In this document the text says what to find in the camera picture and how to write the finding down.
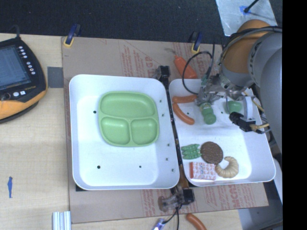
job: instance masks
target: brown cookie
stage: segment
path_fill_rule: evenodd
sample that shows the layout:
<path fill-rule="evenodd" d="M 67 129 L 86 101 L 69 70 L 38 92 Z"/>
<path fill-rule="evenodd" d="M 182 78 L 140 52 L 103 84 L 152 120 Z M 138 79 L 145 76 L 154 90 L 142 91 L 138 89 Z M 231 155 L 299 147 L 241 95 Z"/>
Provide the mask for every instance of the brown cookie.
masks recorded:
<path fill-rule="evenodd" d="M 202 159 L 207 163 L 219 164 L 224 157 L 221 147 L 212 141 L 203 143 L 200 152 Z"/>

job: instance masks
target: screen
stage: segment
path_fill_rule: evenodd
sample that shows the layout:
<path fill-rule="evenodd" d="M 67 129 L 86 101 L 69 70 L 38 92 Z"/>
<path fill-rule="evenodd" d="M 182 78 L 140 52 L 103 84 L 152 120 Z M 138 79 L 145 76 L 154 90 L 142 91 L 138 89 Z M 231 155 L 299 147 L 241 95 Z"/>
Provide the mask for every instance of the screen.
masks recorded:
<path fill-rule="evenodd" d="M 0 90 L 30 83 L 15 46 L 0 49 Z"/>

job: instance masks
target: blue and yellow clamp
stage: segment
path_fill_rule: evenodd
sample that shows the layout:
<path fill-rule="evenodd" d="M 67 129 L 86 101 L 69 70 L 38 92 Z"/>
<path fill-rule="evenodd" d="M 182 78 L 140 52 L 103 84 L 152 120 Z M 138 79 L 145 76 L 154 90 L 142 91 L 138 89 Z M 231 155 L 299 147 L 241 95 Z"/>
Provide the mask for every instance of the blue and yellow clamp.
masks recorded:
<path fill-rule="evenodd" d="M 202 39 L 201 32 L 193 32 L 189 38 L 189 43 L 193 43 L 191 52 L 197 54 L 200 51 L 200 44 Z"/>
<path fill-rule="evenodd" d="M 68 35 L 64 39 L 64 46 L 70 48 L 75 36 L 79 36 L 81 33 L 81 26 L 79 24 L 73 24 Z"/>

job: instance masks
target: gray tape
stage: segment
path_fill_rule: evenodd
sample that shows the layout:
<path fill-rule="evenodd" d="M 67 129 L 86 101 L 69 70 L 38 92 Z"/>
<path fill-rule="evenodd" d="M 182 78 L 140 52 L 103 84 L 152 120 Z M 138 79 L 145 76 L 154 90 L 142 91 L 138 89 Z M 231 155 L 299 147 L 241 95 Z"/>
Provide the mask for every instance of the gray tape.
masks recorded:
<path fill-rule="evenodd" d="M 63 68 L 47 67 L 48 88 L 63 88 Z"/>

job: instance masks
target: orange sausage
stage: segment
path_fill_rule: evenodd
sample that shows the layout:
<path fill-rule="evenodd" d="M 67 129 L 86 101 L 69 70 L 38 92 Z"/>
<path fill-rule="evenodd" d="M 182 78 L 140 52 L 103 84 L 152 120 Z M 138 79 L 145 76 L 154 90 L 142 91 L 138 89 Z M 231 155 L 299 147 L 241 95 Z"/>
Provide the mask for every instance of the orange sausage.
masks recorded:
<path fill-rule="evenodd" d="M 205 225 L 193 214 L 188 213 L 186 216 L 187 220 L 196 227 L 197 230 L 207 230 Z"/>
<path fill-rule="evenodd" d="M 174 96 L 172 100 L 175 103 L 189 103 L 189 102 L 193 102 L 196 98 L 197 98 L 197 95 L 192 94 L 188 96 Z"/>
<path fill-rule="evenodd" d="M 188 125 L 193 125 L 195 123 L 195 120 L 193 118 L 190 118 L 189 116 L 185 115 L 183 111 L 179 108 L 177 103 L 173 103 L 173 110 L 174 113 L 185 123 Z"/>

